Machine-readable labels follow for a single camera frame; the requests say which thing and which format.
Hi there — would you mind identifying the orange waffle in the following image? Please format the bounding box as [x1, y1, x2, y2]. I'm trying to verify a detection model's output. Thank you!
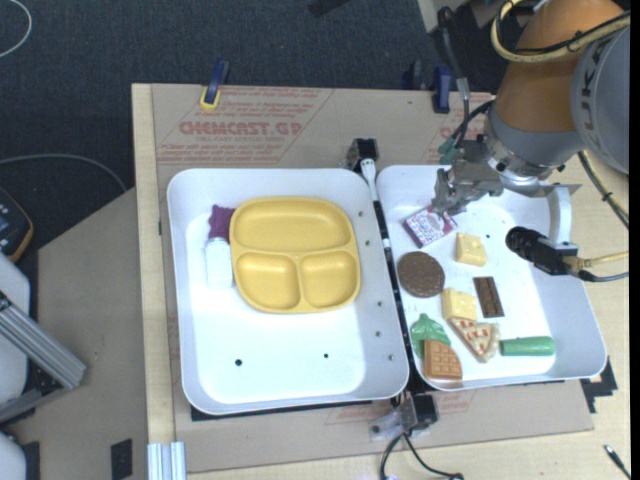
[422, 338, 465, 382]

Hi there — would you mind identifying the brown round biscuit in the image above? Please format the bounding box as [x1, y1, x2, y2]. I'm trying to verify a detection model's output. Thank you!
[396, 250, 447, 300]

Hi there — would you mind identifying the thin black and white rod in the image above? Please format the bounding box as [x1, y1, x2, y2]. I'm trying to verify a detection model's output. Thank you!
[359, 159, 417, 397]

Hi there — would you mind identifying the pizza slice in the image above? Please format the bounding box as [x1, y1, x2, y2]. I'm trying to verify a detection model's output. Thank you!
[447, 316, 502, 365]

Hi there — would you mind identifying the black cylinder on white bracket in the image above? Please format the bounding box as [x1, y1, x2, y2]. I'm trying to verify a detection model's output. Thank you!
[504, 182, 583, 277]

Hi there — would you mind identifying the white bottle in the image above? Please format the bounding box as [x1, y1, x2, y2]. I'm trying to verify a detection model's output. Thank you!
[204, 236, 235, 290]

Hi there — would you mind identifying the green lettuce leaf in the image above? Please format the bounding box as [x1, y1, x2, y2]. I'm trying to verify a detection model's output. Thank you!
[409, 312, 452, 362]

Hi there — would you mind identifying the brown cardboard board red print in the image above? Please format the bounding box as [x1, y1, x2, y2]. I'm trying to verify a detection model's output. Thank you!
[149, 83, 597, 474]

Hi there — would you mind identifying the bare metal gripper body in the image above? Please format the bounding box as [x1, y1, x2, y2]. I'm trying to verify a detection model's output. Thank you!
[446, 140, 553, 200]

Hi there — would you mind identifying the yellow cheese wedge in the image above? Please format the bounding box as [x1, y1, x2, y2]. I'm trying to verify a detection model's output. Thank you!
[440, 287, 479, 322]
[454, 232, 488, 268]

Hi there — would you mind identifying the white plastic tray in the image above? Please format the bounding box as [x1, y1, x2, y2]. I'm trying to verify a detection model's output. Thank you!
[374, 163, 609, 392]
[166, 167, 412, 416]

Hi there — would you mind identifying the brown chocolate bar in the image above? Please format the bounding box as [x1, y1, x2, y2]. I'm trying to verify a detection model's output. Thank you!
[472, 275, 506, 320]

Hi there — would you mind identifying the yellow divided plate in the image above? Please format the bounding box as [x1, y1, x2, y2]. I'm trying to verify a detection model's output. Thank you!
[228, 196, 362, 315]

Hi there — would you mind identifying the green cylinder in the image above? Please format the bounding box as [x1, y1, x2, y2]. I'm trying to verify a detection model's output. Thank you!
[499, 335, 556, 358]

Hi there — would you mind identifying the pink carton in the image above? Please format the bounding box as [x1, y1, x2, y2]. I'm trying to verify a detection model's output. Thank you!
[402, 206, 459, 250]

